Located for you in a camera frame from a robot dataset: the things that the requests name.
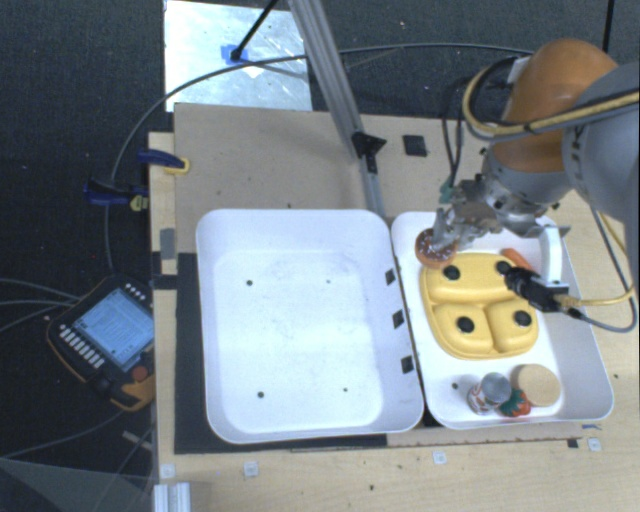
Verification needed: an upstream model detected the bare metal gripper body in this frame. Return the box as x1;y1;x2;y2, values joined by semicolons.
448;178;549;241

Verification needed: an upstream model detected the brown chocolate doughnut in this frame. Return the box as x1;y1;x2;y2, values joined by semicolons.
414;228;459;270

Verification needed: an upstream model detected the orange carrot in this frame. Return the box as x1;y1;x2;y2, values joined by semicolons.
500;247;534;272

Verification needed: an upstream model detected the yellow divided plate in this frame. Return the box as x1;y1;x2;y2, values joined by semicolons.
418;251;541;361

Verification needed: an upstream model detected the small can with silver top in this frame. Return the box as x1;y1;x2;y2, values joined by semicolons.
466;371;513;416

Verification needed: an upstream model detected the white plastic tray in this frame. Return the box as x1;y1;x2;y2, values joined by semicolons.
389;210;615;431
194;208;425;445

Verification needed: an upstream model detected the brown cardboard board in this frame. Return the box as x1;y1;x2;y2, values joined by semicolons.
172;102;601;455

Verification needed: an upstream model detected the orange and green toy vegetable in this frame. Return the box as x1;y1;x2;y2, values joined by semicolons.
496;388;532;418

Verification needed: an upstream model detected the black cylinder on white bracket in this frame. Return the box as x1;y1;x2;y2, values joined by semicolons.
503;224;572;314

